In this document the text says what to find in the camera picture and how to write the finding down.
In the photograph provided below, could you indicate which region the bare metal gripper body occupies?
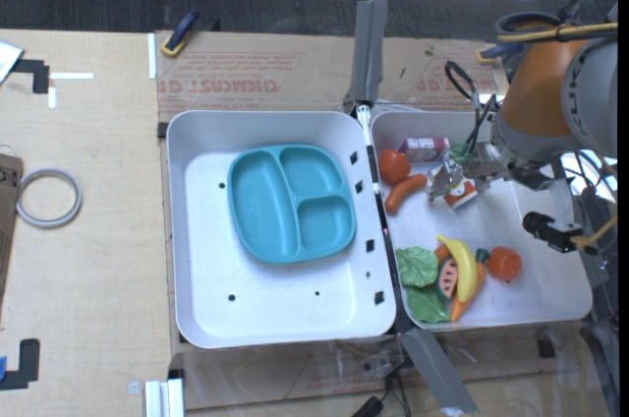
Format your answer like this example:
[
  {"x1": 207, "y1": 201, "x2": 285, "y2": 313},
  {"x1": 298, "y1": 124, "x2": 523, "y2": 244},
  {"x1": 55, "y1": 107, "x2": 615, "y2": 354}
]
[{"x1": 459, "y1": 142, "x2": 557, "y2": 193}]

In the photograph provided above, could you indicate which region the orange and white carton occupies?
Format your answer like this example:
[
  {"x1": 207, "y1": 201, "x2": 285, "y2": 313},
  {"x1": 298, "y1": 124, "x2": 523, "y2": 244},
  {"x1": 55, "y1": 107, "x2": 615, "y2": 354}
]
[{"x1": 440, "y1": 177, "x2": 480, "y2": 211}]

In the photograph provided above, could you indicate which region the orange sausage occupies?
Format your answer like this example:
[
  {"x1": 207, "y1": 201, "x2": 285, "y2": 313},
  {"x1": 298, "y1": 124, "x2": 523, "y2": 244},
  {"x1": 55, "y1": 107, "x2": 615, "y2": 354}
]
[{"x1": 383, "y1": 173, "x2": 429, "y2": 216}]

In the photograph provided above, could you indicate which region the purple and white carton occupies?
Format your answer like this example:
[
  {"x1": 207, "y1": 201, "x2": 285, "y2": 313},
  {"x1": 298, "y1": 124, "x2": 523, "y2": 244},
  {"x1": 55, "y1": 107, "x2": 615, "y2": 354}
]
[{"x1": 397, "y1": 137, "x2": 451, "y2": 163}]

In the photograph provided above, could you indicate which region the red tomato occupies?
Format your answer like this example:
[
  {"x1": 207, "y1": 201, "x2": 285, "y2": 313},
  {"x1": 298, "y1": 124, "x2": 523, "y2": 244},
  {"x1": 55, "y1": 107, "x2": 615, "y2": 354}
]
[{"x1": 377, "y1": 149, "x2": 412, "y2": 186}]

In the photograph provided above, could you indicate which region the green lettuce leaf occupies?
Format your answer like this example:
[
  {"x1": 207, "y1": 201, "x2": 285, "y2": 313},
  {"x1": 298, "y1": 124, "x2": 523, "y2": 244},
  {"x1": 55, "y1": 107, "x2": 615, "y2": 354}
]
[
  {"x1": 394, "y1": 246, "x2": 440, "y2": 289},
  {"x1": 405, "y1": 283, "x2": 451, "y2": 325}
]

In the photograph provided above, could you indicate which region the yellow banana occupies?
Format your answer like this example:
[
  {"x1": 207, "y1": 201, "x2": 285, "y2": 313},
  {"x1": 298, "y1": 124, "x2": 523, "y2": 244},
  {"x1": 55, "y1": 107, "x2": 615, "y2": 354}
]
[{"x1": 436, "y1": 233, "x2": 479, "y2": 305}]

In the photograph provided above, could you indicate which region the watermelon slice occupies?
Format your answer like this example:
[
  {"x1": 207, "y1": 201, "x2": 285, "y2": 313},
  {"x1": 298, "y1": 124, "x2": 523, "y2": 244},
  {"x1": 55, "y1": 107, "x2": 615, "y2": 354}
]
[{"x1": 435, "y1": 257, "x2": 460, "y2": 301}]

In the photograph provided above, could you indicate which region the orange tomato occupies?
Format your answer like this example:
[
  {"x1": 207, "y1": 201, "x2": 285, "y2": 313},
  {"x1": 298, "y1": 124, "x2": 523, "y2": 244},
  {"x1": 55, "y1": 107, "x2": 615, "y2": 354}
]
[{"x1": 486, "y1": 246, "x2": 524, "y2": 284}]

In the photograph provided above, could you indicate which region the orange carrot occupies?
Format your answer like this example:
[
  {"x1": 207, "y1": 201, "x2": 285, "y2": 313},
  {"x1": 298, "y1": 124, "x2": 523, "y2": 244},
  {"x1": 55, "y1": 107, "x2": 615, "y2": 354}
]
[{"x1": 449, "y1": 248, "x2": 491, "y2": 325}]

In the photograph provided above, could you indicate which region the white plastic tray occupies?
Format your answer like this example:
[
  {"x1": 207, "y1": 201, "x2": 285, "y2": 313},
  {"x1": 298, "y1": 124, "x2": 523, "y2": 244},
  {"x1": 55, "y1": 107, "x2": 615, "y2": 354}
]
[
  {"x1": 165, "y1": 109, "x2": 398, "y2": 350},
  {"x1": 369, "y1": 110, "x2": 595, "y2": 332}
]

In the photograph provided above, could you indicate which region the blue divided plate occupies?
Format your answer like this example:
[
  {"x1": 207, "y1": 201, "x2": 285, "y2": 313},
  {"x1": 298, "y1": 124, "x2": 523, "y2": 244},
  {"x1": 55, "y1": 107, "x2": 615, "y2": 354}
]
[{"x1": 226, "y1": 144, "x2": 358, "y2": 266}]

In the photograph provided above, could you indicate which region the brown cardboard board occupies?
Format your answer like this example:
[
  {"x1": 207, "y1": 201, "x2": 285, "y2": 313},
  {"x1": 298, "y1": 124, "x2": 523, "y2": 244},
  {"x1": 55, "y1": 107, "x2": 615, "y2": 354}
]
[{"x1": 154, "y1": 30, "x2": 594, "y2": 411}]

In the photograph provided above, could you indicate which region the white tape roll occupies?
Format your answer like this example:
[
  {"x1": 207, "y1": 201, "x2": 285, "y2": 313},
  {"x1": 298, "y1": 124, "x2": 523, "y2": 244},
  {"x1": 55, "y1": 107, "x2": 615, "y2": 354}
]
[{"x1": 15, "y1": 167, "x2": 84, "y2": 230}]

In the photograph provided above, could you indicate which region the white packet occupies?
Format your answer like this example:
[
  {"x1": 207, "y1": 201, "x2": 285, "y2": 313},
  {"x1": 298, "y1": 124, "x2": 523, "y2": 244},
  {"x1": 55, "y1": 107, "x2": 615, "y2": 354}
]
[{"x1": 0, "y1": 38, "x2": 26, "y2": 86}]

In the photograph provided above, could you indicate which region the black cylinder on white bracket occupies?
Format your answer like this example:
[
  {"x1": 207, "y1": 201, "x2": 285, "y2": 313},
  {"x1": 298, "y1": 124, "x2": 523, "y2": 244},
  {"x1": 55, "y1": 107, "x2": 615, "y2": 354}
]
[{"x1": 522, "y1": 158, "x2": 580, "y2": 255}]

